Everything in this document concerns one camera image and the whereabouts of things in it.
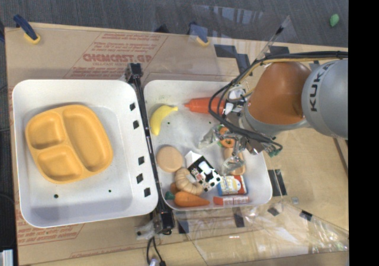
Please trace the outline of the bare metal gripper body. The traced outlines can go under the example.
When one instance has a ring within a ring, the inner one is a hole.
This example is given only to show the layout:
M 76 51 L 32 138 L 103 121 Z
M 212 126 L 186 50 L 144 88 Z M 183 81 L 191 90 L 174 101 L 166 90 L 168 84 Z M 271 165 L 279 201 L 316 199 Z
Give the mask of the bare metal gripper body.
M 246 140 L 245 148 L 249 153 L 257 155 L 265 151 L 269 155 L 273 154 L 274 144 L 270 138 L 255 132 L 246 132 L 244 137 Z

